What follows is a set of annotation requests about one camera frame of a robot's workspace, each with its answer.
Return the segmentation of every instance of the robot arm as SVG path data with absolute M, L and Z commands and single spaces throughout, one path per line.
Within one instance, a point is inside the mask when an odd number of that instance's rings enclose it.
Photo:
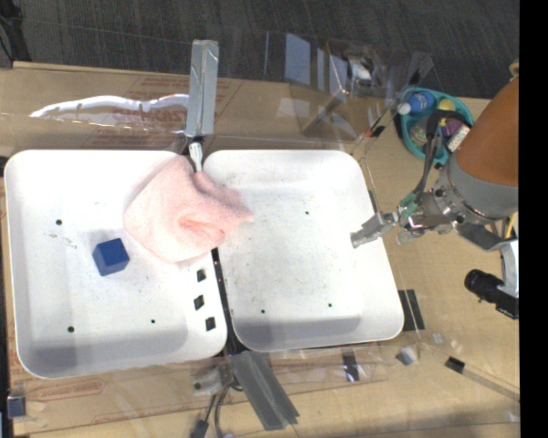
M 396 213 L 377 212 L 359 232 L 352 234 L 353 246 L 375 240 L 396 224 L 403 229 L 398 235 L 400 244 L 426 231 L 445 234 L 454 229 L 485 251 L 501 251 L 504 280 L 471 271 L 466 287 L 496 303 L 502 313 L 517 318 L 517 237 L 505 238 L 488 228 L 518 210 L 518 97 L 516 76 L 493 98 L 441 169 L 434 186 L 425 191 L 436 149 L 433 140 L 437 122 L 447 115 L 444 111 L 434 112 L 427 122 L 426 162 L 420 183 L 400 202 Z

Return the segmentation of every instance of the blue cube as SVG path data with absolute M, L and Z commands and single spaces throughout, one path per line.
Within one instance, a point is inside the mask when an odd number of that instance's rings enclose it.
M 128 252 L 120 238 L 98 244 L 92 255 L 101 276 L 122 271 L 130 261 Z

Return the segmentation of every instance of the pink cloth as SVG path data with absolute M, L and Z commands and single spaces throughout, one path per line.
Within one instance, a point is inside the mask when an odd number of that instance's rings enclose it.
M 124 213 L 124 228 L 141 245 L 175 263 L 200 256 L 253 214 L 235 190 L 177 156 L 136 196 Z

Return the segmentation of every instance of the clear plastic sheet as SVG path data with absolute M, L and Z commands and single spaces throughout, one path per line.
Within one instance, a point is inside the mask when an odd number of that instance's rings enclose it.
M 215 134 L 203 138 L 205 155 L 232 149 L 345 151 L 358 161 L 368 189 L 386 211 L 414 187 L 422 163 L 397 137 L 391 108 L 410 86 L 438 89 L 427 54 L 298 35 L 215 36 L 220 44 Z M 178 61 L 170 74 L 24 63 L 0 70 L 3 165 L 28 149 L 186 153 L 191 46 L 174 41 L 170 46 Z M 478 114 L 482 104 L 474 108 Z M 381 136 L 374 134 L 380 126 L 386 126 Z M 7 235 L 5 219 L 2 226 Z M 400 246 L 396 232 L 384 239 L 396 286 L 403 299 L 419 305 L 422 317 L 413 310 L 406 319 L 412 327 L 405 325 L 395 339 L 267 354 L 300 411 L 299 424 L 269 436 L 519 421 L 517 322 L 477 304 L 462 286 L 474 266 L 499 273 L 499 259 L 454 235 L 427 235 Z M 11 296 L 6 238 L 3 245 L 5 290 Z M 166 436 L 163 426 L 171 421 L 184 421 L 190 432 L 192 417 L 203 416 L 223 386 L 227 355 L 71 379 L 34 377 L 17 358 L 10 296 L 11 396 L 26 402 L 26 413 L 15 418 L 18 435 L 92 425 L 87 428 L 94 433 L 113 433 L 110 427 L 117 426 L 124 436 L 139 436 L 147 426 L 142 424 L 152 420 L 158 424 L 150 436 Z M 471 319 L 474 330 L 466 326 Z M 235 390 L 223 401 L 221 428 L 235 436 L 265 433 L 243 392 Z

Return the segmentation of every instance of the teal basket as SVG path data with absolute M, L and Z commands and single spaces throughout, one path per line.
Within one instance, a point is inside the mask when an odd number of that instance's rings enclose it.
M 463 104 L 460 100 L 457 98 L 453 98 L 452 96 L 449 96 L 448 94 L 445 94 L 444 92 L 434 91 L 432 89 L 426 89 L 426 88 L 411 88 L 404 91 L 402 95 L 402 101 L 406 101 L 410 96 L 412 96 L 415 92 L 418 91 L 429 91 L 432 94 L 434 94 L 435 98 L 437 99 L 437 105 L 442 99 L 450 99 L 455 104 L 455 111 L 465 117 L 467 119 L 467 122 L 469 123 L 468 126 L 471 127 L 473 125 L 473 118 L 471 117 L 471 114 L 469 112 L 469 109 L 467 109 L 467 106 Z M 401 125 L 402 125 L 402 138 L 404 139 L 404 144 L 408 148 L 410 152 L 412 152 L 417 158 L 425 159 L 425 154 L 422 151 L 422 149 L 418 148 L 410 139 L 410 130 L 416 123 L 418 122 L 419 117 L 411 116 L 411 115 L 400 115 L 401 117 Z M 440 129 L 438 129 L 438 134 L 442 136 L 442 133 L 440 132 Z M 434 162 L 438 164 L 444 164 L 446 161 L 448 161 L 448 151 L 445 149 L 444 146 L 441 146 L 437 149 L 437 152 L 435 153 L 435 159 Z

